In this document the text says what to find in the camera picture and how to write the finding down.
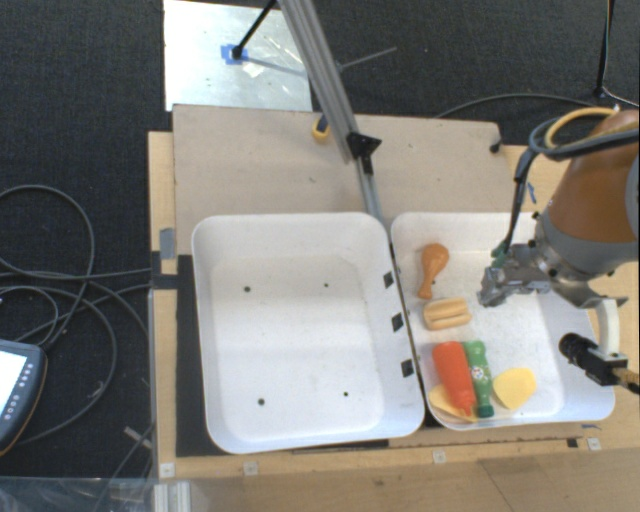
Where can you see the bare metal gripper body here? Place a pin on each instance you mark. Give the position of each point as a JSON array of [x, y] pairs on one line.
[[560, 280]]

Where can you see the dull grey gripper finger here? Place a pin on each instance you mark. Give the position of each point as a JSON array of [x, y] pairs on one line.
[[495, 276], [487, 297]]

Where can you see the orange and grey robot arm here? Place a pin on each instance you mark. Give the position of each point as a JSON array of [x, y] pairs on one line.
[[592, 190]]

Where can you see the tan toy hot dog bun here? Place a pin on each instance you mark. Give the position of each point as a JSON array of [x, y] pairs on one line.
[[446, 314]]

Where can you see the white plastic tray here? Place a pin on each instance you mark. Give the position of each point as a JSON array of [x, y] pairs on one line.
[[520, 340], [300, 340]]

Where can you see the brown toy chicken drumstick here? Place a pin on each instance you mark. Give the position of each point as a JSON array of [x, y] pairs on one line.
[[433, 265]]

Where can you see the green toy bottle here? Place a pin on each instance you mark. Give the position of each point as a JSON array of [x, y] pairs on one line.
[[479, 372]]

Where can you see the orange toy sauce bottle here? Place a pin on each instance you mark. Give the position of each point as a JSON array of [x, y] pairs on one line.
[[452, 372]]

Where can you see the yellow toy crisp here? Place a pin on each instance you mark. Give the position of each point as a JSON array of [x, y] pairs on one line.
[[440, 402], [515, 387]]

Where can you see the pale wood board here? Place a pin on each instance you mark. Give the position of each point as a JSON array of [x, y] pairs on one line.
[[160, 320]]

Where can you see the black cylinder on white bracket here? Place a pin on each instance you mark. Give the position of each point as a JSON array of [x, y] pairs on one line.
[[595, 357]]

